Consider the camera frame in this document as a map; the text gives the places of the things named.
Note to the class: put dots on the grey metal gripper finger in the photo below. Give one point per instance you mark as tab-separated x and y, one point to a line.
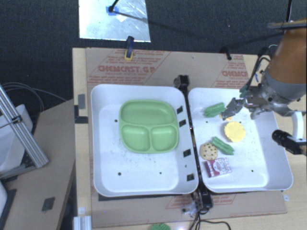
257	113
232	108

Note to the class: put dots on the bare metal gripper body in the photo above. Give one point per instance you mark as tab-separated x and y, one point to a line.
271	102

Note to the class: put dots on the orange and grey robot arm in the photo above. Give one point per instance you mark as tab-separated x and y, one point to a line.
285	61

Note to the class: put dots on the small yellow toy piece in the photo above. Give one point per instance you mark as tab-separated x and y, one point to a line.
228	118

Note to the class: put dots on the green toy beans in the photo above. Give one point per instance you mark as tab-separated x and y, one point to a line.
213	109
224	146

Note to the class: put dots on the yellow round toy slice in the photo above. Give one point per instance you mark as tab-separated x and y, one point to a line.
235	132

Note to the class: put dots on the tan toy biscuit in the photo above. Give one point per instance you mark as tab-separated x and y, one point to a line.
208	151

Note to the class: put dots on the brown cardboard board red print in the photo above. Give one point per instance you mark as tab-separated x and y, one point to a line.
204	68

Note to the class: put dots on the white plastic tray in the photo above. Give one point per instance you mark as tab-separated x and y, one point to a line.
144	171
254	166

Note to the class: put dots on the red and pink packet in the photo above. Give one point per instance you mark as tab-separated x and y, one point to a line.
219	167

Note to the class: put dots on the green divided plate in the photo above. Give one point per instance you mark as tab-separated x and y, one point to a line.
146	115

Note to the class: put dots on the green ridged toy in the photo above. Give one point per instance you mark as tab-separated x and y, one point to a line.
160	226

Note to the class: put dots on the black cylinder on white bracket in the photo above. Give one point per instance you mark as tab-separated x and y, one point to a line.
284	139

